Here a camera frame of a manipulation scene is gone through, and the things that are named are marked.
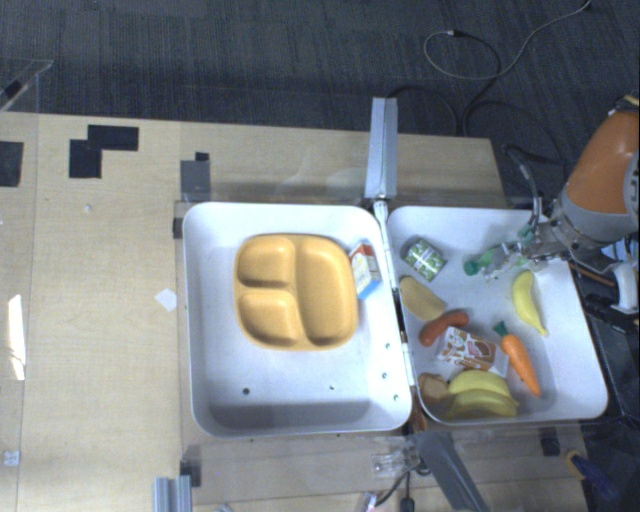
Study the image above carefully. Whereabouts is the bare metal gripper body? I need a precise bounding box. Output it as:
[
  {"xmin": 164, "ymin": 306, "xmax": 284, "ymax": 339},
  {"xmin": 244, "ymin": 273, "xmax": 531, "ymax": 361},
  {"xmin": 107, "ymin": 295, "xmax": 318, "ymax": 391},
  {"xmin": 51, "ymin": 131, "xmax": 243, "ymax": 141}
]
[{"xmin": 525, "ymin": 221, "xmax": 576, "ymax": 262}]

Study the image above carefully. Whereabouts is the clear bottle with green cap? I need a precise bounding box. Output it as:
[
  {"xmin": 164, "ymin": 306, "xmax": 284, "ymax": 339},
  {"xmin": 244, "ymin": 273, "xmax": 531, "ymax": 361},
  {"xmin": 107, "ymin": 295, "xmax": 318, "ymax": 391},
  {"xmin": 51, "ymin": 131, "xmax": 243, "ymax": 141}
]
[{"xmin": 462, "ymin": 248, "xmax": 522, "ymax": 279}]

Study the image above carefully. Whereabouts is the yellow banana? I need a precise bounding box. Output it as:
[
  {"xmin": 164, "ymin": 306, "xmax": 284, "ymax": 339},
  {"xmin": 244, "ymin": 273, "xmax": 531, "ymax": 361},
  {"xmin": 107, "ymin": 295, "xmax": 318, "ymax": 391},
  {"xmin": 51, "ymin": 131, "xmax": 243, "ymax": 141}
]
[
  {"xmin": 447, "ymin": 368, "xmax": 514, "ymax": 400},
  {"xmin": 444, "ymin": 389, "xmax": 522, "ymax": 422},
  {"xmin": 510, "ymin": 269, "xmax": 550, "ymax": 338}
]

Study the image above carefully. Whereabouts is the green and white can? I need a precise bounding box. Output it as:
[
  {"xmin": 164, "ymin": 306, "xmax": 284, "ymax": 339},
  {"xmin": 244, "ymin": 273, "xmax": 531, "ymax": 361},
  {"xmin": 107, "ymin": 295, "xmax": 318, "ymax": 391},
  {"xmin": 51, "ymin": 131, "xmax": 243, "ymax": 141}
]
[{"xmin": 403, "ymin": 237, "xmax": 448, "ymax": 283}]

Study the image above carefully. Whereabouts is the red sausage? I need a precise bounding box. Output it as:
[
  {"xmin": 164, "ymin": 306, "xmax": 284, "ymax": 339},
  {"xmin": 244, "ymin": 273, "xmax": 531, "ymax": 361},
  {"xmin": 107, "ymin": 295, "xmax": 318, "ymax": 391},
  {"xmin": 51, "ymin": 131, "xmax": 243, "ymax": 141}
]
[{"xmin": 418, "ymin": 310, "xmax": 472, "ymax": 349}]

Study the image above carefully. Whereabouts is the tan bread slice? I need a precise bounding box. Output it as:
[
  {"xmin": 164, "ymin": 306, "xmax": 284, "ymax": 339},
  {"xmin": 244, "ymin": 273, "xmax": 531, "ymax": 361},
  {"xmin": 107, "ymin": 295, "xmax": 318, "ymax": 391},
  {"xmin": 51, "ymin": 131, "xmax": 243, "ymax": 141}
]
[{"xmin": 398, "ymin": 275, "xmax": 448, "ymax": 323}]

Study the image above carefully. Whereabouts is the white and brown carton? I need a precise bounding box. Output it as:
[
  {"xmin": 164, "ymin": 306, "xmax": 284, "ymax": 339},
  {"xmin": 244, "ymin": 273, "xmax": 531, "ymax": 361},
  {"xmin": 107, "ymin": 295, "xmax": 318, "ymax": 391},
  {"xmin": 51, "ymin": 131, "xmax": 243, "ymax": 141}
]
[{"xmin": 435, "ymin": 325, "xmax": 511, "ymax": 378}]

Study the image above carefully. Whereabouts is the orange carrot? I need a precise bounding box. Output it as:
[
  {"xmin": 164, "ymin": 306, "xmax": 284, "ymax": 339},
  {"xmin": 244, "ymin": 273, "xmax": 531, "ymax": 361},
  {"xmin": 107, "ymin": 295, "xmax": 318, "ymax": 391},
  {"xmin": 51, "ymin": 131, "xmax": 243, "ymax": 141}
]
[{"xmin": 491, "ymin": 320, "xmax": 543, "ymax": 399}]

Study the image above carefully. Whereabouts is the white plastic tray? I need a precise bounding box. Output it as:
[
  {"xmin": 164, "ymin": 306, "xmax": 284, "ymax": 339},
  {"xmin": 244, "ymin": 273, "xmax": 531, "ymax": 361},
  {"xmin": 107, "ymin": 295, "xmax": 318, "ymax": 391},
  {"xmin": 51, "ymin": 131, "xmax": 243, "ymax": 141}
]
[
  {"xmin": 181, "ymin": 200, "xmax": 414, "ymax": 440},
  {"xmin": 386, "ymin": 204, "xmax": 610, "ymax": 428}
]

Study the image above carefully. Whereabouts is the red white blue small carton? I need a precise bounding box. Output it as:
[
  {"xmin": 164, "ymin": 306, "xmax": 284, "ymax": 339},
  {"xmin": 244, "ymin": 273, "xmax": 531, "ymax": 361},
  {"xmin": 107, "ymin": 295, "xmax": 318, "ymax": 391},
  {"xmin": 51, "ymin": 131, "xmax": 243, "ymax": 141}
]
[{"xmin": 347, "ymin": 240, "xmax": 384, "ymax": 302}]

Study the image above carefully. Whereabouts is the brown biscuit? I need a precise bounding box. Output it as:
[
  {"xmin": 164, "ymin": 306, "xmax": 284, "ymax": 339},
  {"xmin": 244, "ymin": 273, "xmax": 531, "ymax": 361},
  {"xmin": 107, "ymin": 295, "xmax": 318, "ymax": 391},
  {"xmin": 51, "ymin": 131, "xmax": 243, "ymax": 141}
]
[{"xmin": 416, "ymin": 372, "xmax": 454, "ymax": 408}]

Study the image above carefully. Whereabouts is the orange divided plate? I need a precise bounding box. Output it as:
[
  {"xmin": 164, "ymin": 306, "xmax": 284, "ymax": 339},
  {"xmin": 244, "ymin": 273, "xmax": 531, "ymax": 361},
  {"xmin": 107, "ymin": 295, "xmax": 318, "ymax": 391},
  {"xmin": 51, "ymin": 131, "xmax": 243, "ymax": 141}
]
[{"xmin": 232, "ymin": 232, "xmax": 360, "ymax": 352}]

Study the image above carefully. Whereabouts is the pale wood board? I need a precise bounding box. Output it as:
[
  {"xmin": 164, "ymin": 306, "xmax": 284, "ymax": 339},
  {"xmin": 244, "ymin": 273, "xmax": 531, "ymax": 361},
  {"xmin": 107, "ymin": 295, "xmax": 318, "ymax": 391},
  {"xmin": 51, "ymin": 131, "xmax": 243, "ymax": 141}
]
[{"xmin": 0, "ymin": 111, "xmax": 589, "ymax": 512}]

